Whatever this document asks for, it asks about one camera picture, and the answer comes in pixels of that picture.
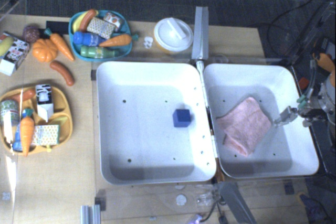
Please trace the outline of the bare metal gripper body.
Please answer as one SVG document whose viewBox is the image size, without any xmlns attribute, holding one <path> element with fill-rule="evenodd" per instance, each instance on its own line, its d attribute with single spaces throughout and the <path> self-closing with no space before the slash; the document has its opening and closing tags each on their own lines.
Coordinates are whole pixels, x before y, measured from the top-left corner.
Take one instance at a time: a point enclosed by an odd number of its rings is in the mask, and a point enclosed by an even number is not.
<svg viewBox="0 0 336 224">
<path fill-rule="evenodd" d="M 314 86 L 308 85 L 298 99 L 298 115 L 307 120 L 328 120 L 335 124 L 335 85 L 322 83 L 317 95 Z"/>
</svg>

